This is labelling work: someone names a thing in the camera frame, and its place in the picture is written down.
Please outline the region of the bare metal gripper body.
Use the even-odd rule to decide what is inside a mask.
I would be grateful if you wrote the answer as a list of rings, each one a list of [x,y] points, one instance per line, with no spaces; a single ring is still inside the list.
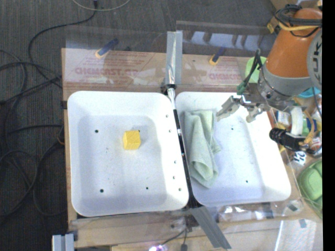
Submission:
[[[241,96],[241,105],[247,108],[260,108],[264,111],[271,108],[286,111],[295,104],[292,97],[283,95],[267,85],[262,86],[257,83],[242,83],[238,86],[238,95]]]

